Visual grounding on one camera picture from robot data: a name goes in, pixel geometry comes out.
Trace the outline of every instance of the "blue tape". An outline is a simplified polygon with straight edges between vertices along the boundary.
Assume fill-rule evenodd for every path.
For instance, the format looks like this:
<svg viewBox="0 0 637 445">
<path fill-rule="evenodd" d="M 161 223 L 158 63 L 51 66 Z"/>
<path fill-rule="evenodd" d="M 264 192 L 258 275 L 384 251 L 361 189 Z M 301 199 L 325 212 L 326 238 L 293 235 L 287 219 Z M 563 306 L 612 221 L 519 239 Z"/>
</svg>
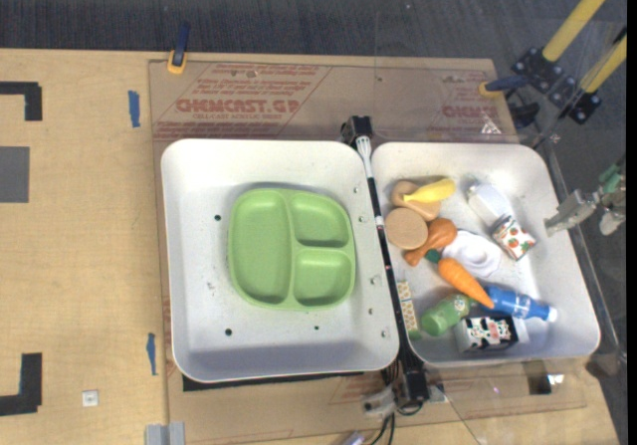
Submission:
<svg viewBox="0 0 637 445">
<path fill-rule="evenodd" d="M 139 93 L 135 91 L 128 92 L 128 113 L 130 114 L 130 122 L 133 128 L 139 128 Z"/>
<path fill-rule="evenodd" d="M 155 334 L 148 334 L 148 340 L 146 341 L 146 352 L 148 353 L 148 359 L 150 360 L 150 373 L 153 376 L 156 376 L 157 364 L 155 363 Z"/>
</svg>

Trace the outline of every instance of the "green plate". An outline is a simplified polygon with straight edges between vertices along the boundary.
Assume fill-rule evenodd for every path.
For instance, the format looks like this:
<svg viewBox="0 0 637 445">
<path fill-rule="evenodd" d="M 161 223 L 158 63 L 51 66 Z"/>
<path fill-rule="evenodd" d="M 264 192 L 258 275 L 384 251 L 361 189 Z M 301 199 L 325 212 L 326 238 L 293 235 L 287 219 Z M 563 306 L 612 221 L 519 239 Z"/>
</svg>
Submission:
<svg viewBox="0 0 637 445">
<path fill-rule="evenodd" d="M 354 286 L 349 217 L 321 194 L 250 190 L 232 208 L 228 261 L 235 289 L 253 304 L 303 311 L 334 307 Z"/>
</svg>

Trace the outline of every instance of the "green bottle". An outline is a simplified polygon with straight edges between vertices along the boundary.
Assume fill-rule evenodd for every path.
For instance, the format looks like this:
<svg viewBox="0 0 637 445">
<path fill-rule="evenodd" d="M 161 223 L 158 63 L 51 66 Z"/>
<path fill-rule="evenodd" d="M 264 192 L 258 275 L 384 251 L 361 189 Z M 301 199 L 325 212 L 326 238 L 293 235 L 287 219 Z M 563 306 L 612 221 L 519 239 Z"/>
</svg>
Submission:
<svg viewBox="0 0 637 445">
<path fill-rule="evenodd" d="M 420 327 L 429 335 L 443 334 L 469 313 L 472 301 L 466 295 L 449 295 L 425 311 L 420 317 Z"/>
</svg>

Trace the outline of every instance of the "black tape mark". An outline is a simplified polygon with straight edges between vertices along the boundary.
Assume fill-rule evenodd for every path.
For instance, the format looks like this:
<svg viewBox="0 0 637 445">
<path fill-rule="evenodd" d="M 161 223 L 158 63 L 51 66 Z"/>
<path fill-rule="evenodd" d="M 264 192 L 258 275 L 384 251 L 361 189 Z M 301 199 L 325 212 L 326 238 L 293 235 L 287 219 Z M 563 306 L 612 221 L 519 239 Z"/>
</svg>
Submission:
<svg viewBox="0 0 637 445">
<path fill-rule="evenodd" d="M 24 95 L 24 121 L 42 120 L 42 88 L 38 83 L 0 83 L 0 95 Z"/>
<path fill-rule="evenodd" d="M 229 388 L 234 386 L 245 385 L 265 385 L 272 383 L 296 383 L 299 381 L 315 381 L 318 379 L 326 379 L 329 377 L 349 377 L 358 376 L 363 372 L 334 372 L 329 374 L 295 374 L 291 376 L 282 377 L 265 377 L 255 379 L 240 379 L 238 381 L 217 381 L 214 383 L 202 383 L 201 381 L 195 381 L 188 376 L 181 374 L 182 388 L 184 392 L 194 392 L 198 390 L 212 390 L 215 388 Z"/>
<path fill-rule="evenodd" d="M 0 416 L 37 413 L 42 405 L 42 354 L 23 353 L 20 390 L 16 395 L 0 396 Z"/>
</svg>

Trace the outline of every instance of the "white bottle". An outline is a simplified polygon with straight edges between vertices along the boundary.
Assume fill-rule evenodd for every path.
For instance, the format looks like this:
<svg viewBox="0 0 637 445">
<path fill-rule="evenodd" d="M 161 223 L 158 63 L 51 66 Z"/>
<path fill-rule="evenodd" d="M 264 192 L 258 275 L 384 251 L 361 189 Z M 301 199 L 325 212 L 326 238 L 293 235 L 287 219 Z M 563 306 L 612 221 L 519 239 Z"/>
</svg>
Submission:
<svg viewBox="0 0 637 445">
<path fill-rule="evenodd" d="M 467 190 L 467 203 L 491 233 L 503 218 L 513 215 L 509 200 L 489 183 L 475 183 Z"/>
</svg>

